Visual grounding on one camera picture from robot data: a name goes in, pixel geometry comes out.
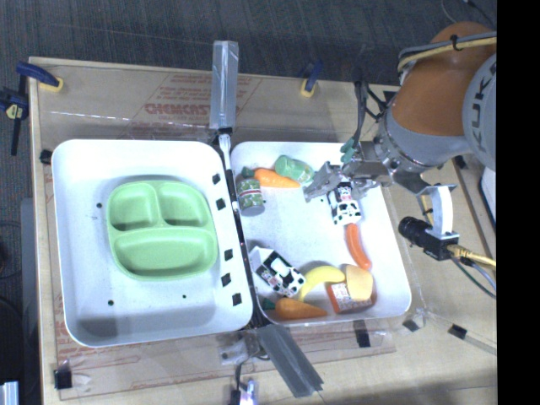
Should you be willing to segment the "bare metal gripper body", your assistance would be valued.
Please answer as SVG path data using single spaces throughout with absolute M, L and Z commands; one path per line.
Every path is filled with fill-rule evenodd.
M 357 141 L 350 138 L 341 148 L 343 173 L 353 179 L 371 179 L 381 186 L 408 185 L 408 173 L 401 160 L 391 156 L 381 138 Z

